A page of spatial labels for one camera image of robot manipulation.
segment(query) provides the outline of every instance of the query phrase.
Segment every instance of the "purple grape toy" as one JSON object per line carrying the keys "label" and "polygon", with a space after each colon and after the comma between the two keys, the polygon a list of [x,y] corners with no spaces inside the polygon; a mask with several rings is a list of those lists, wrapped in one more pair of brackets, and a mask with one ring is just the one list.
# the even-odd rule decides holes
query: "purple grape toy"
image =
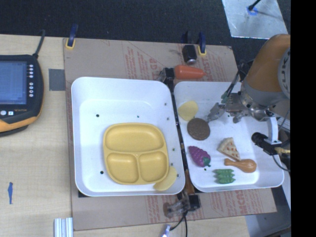
{"label": "purple grape toy", "polygon": [[196,146],[189,146],[189,152],[191,154],[192,160],[200,167],[208,166],[210,167],[211,156],[201,148]]}

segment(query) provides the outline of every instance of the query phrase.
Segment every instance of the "table surface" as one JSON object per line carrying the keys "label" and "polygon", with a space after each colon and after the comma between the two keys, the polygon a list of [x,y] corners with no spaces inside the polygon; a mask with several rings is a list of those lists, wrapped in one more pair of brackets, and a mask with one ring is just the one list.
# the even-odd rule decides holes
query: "table surface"
{"label": "table surface", "polygon": [[[0,35],[0,54],[33,54],[38,36]],[[0,236],[52,237],[55,218],[72,216],[65,91],[49,91],[49,69],[64,69],[63,38],[45,37],[39,52],[44,106],[39,119],[0,137]],[[8,187],[13,183],[12,204]],[[165,224],[75,231],[75,237],[159,236]],[[185,236],[181,223],[170,237]],[[244,216],[188,221],[188,236],[249,236]]]}

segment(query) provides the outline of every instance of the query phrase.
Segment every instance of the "brown disc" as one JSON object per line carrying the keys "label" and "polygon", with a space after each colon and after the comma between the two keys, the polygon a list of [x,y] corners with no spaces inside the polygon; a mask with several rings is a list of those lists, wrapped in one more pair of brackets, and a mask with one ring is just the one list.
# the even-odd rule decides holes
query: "brown disc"
{"label": "brown disc", "polygon": [[193,118],[187,127],[190,136],[196,140],[205,140],[211,133],[208,123],[201,118]]}

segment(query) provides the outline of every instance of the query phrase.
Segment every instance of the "cardboard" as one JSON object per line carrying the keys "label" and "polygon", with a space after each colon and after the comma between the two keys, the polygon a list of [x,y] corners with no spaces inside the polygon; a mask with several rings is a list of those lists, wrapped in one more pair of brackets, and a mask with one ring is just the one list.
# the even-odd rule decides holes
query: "cardboard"
{"label": "cardboard", "polygon": [[[71,85],[75,79],[84,76],[156,79],[163,68],[185,64],[183,44],[76,39],[74,49],[70,50],[65,43],[66,39],[63,45],[74,230],[179,221],[180,217],[167,218],[163,213],[165,203],[178,201],[176,195],[86,197],[78,192],[74,172]],[[206,73],[200,81],[232,81],[237,72],[234,54],[228,46],[207,45],[206,55],[198,56],[193,66]],[[187,220],[276,211],[270,188],[198,195],[201,208],[189,214]]]}

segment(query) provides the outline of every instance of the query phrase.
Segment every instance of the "gray tape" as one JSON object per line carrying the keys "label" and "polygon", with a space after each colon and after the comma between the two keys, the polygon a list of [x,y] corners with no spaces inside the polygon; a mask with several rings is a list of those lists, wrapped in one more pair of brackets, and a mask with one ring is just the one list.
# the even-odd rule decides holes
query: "gray tape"
{"label": "gray tape", "polygon": [[63,91],[65,90],[65,70],[63,69],[48,69],[49,75],[49,90]]}

